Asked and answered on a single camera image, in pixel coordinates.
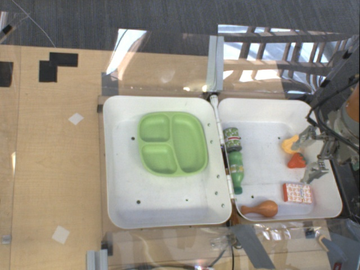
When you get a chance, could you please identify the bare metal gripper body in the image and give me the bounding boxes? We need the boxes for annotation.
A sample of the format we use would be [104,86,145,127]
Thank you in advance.
[317,114,360,166]

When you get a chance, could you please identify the red strawberry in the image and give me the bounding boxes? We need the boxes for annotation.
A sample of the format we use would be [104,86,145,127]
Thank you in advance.
[287,152,308,169]

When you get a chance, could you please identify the yellow curved toy food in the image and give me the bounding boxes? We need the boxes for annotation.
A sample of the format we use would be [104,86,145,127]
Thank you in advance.
[281,134,300,154]

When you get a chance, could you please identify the orange and white carton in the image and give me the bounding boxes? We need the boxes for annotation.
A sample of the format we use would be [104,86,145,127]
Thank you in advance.
[282,182,314,205]

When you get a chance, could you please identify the white plastic tray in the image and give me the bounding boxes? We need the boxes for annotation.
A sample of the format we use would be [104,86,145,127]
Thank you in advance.
[218,97,344,223]
[102,95,233,231]

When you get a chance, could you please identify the brown chicken drumstick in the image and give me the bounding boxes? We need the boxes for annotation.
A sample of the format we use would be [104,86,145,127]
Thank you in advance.
[240,200,279,219]

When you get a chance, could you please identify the green can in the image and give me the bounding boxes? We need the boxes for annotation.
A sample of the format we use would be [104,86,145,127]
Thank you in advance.
[223,127,243,153]

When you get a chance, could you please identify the green bottle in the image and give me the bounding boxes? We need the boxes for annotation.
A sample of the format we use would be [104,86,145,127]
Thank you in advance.
[227,150,245,195]

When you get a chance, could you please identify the green divided plate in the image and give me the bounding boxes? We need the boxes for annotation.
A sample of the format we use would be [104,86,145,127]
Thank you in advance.
[137,111,209,178]

